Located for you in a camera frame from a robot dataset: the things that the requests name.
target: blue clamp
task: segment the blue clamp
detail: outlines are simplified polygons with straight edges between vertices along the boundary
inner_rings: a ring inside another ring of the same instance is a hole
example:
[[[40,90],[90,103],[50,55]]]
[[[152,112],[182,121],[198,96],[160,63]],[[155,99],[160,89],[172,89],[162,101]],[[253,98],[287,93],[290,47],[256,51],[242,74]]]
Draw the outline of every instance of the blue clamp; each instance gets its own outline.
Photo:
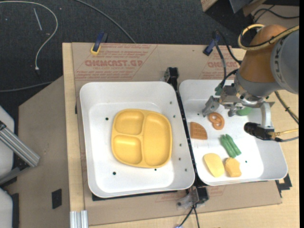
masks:
[[[95,44],[91,48],[91,53],[98,54],[101,47],[100,43],[105,43],[107,39],[108,39],[108,34],[101,31],[97,36]]]
[[[217,42],[219,42],[219,39],[220,39],[219,35],[216,34],[216,35],[215,35],[215,40],[217,40]],[[209,56],[210,53],[213,51],[213,48],[214,48],[214,47],[215,47],[215,42],[214,42],[214,39],[213,39],[213,40],[210,42],[209,46],[207,46],[207,47],[205,48],[205,50],[203,50],[203,53],[204,53],[205,55]]]

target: white cable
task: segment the white cable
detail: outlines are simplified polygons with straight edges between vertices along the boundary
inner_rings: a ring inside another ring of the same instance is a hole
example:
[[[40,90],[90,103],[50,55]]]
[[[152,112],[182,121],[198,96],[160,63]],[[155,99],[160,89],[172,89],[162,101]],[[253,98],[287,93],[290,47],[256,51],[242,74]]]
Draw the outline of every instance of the white cable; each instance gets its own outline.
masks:
[[[36,3],[36,2],[29,2],[29,1],[0,1],[0,3],[29,3],[29,4],[35,4],[35,5],[39,5],[39,6],[42,6],[44,7],[45,9],[47,9],[55,18],[55,21],[56,21],[56,28],[54,30],[54,32],[50,35],[50,37],[42,44],[42,46],[39,48],[37,54],[36,54],[36,58],[35,58],[35,70],[37,73],[39,73],[39,67],[37,65],[37,58],[38,58],[38,55],[40,53],[40,51],[42,50],[42,48],[44,47],[44,45],[55,35],[55,33],[57,32],[57,29],[58,29],[58,20],[57,20],[57,17],[55,15],[55,13],[49,9],[48,7],[44,6],[43,4],[40,4],[40,3]]]

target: yellow plate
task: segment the yellow plate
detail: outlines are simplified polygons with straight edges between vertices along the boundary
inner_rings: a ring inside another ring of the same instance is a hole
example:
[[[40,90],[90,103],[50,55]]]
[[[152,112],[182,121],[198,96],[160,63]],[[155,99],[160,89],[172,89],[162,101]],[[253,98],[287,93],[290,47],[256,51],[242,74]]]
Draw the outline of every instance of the yellow plate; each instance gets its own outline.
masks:
[[[158,168],[171,158],[171,125],[157,112],[122,110],[114,118],[111,143],[118,161],[131,166]]]

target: white object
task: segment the white object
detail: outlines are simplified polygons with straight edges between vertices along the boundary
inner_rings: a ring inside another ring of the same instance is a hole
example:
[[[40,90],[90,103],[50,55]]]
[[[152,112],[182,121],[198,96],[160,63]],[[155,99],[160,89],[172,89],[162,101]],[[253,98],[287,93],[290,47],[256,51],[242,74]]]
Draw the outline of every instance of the white object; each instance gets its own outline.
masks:
[[[261,123],[260,109],[252,109],[248,116],[228,117],[228,110],[220,105],[216,112],[225,119],[222,130],[215,130],[208,117],[202,116],[205,103],[211,95],[214,95],[214,89],[219,83],[219,80],[185,80],[179,88],[187,123],[199,123],[206,129],[208,135],[207,140],[191,139],[199,178],[210,186],[284,178],[287,175],[287,164],[280,144],[260,140],[244,131],[247,122]],[[218,154],[223,163],[229,157],[219,141],[222,134],[229,134],[242,152],[236,157],[240,162],[242,172],[240,177],[231,178],[226,173],[221,177],[214,177],[203,161],[203,156],[207,153]]]
[[[0,226],[1,228],[12,228],[13,222],[13,200],[7,192],[0,188]]]
[[[14,120],[12,117],[0,106],[0,120],[6,125],[8,129],[14,132]],[[2,141],[0,141],[0,178],[11,171],[13,166],[14,152]]]
[[[92,82],[80,90],[88,184],[99,197],[183,190],[194,183],[194,169],[173,87],[165,82]],[[172,155],[166,165],[139,168],[112,154],[115,115],[124,109],[155,111],[172,127]]]

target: dark floor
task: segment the dark floor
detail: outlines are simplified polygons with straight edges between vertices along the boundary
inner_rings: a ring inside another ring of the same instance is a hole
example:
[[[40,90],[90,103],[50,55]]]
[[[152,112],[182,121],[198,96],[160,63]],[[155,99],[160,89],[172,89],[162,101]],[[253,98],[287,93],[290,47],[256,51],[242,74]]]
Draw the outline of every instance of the dark floor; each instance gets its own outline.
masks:
[[[45,85],[16,92],[1,90],[59,78],[62,75],[63,42],[94,42],[99,31],[103,30],[109,34],[108,42],[132,43],[112,21],[79,1],[17,0],[43,4],[58,19],[56,34],[39,54],[41,74],[38,76],[35,73],[35,56],[42,43],[53,33],[55,18],[37,4],[1,1],[4,0],[0,0],[0,105],[13,117],[18,106]],[[206,13],[202,11],[200,0],[81,1],[113,18],[136,43],[205,45],[210,42],[212,31],[218,29],[230,45],[238,47],[239,33],[252,22],[249,16],[244,17],[241,10],[233,13],[229,0],[218,0]],[[265,3],[299,6],[299,0],[268,0]]]

